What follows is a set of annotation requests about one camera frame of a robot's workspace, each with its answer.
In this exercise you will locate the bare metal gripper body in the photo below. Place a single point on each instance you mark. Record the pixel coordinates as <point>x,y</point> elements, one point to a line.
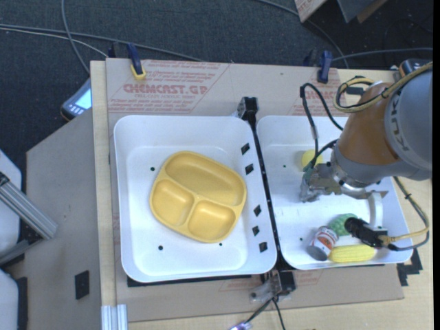
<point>330,181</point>

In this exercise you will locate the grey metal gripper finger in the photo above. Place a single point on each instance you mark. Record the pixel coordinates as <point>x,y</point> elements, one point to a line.
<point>304,192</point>
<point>318,192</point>

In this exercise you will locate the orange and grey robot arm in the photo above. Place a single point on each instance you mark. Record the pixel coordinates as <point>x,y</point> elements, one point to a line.
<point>381,132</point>

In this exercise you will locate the yellow ball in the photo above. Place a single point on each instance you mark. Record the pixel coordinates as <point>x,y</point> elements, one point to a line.
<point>307,157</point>

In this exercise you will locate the white plastic tray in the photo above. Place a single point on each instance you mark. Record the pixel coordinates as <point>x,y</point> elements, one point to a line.
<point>292,225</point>
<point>144,253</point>

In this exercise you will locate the green bumpy toy fruit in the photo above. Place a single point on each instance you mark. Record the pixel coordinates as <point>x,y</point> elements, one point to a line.
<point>338,222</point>

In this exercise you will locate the thin black rod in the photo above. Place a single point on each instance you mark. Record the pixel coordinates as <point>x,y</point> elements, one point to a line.
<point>266,184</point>

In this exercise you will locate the white and orange can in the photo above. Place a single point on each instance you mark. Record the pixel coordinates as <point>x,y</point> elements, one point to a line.
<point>324,241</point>

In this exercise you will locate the yellow corn cob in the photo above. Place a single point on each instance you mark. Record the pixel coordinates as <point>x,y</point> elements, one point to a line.
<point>352,253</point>

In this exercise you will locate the yellow divided plate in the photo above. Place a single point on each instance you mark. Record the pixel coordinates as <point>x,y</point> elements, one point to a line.
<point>197,194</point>

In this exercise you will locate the brown cardboard board red print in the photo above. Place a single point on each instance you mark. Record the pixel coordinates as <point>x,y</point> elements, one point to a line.
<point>213,88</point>

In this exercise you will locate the black cylinder on white bracket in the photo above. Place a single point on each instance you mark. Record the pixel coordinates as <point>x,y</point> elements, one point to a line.
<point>366,232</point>

